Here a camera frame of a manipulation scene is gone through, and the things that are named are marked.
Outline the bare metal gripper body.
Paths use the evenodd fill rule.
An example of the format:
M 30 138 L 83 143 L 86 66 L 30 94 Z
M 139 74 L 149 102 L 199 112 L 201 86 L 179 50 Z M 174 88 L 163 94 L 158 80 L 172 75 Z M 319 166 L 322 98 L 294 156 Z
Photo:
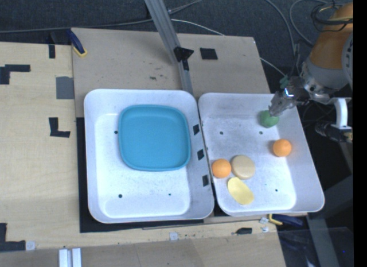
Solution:
M 309 100 L 327 103 L 330 100 L 328 89 L 312 77 L 292 76 L 286 85 L 286 96 L 299 103 Z

